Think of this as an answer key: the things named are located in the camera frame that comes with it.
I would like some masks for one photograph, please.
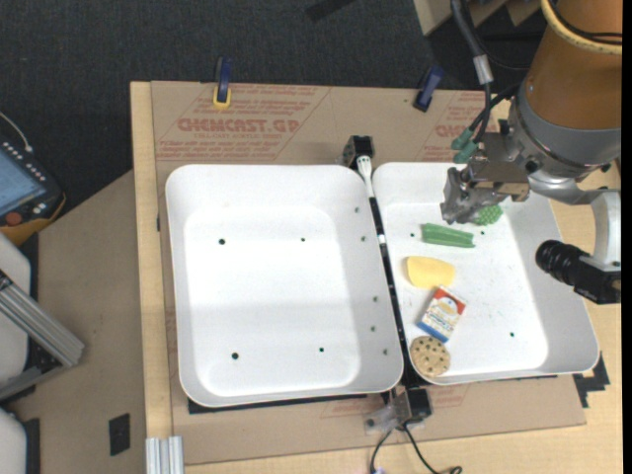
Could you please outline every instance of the white tray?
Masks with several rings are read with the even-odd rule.
[[[444,224],[446,171],[451,164],[392,163],[379,167],[373,186],[379,203],[408,344],[432,291],[408,280],[409,256],[438,258],[456,267],[449,287],[467,303],[446,347],[448,372],[432,379],[455,384],[489,379],[582,372],[594,366],[598,345],[583,300],[535,264],[538,246],[560,239],[549,200],[532,195],[506,200],[493,225],[452,227],[474,233],[473,249],[422,242],[421,225]]]
[[[401,348],[356,173],[188,165],[166,199],[191,399],[223,407],[397,384]]]

